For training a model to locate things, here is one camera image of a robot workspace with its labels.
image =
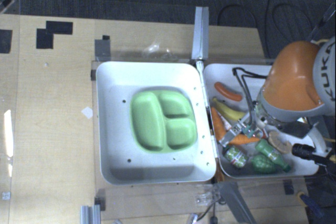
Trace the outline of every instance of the red sausage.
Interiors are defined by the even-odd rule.
[[[221,84],[220,82],[216,82],[215,83],[215,89],[224,97],[229,98],[233,101],[237,101],[240,102],[243,97],[241,94],[239,93],[234,93],[234,92],[230,92],[228,89],[226,89],[224,87],[223,84]]]

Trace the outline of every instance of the toy banana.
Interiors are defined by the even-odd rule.
[[[212,102],[214,104],[214,107],[216,110],[226,119],[232,120],[232,121],[238,121],[241,119],[246,113],[241,111],[236,111],[231,108],[229,108],[224,103],[218,101],[217,98],[213,98]]]

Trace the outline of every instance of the green vegetable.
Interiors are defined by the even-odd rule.
[[[273,174],[277,171],[276,165],[267,157],[258,154],[252,159],[254,171],[261,174]]]

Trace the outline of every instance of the toy carrot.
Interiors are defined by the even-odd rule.
[[[211,107],[211,116],[212,116],[212,122],[214,124],[216,140],[220,141],[226,134],[226,130],[224,128],[221,118],[218,115],[217,110],[213,106]]]
[[[252,136],[248,138],[245,134],[238,134],[233,140],[229,143],[232,146],[244,145],[248,143],[258,142],[260,139]]]

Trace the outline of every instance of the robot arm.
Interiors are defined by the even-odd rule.
[[[301,117],[335,115],[335,37],[321,48],[307,41],[285,47],[257,102],[258,117],[279,129]]]

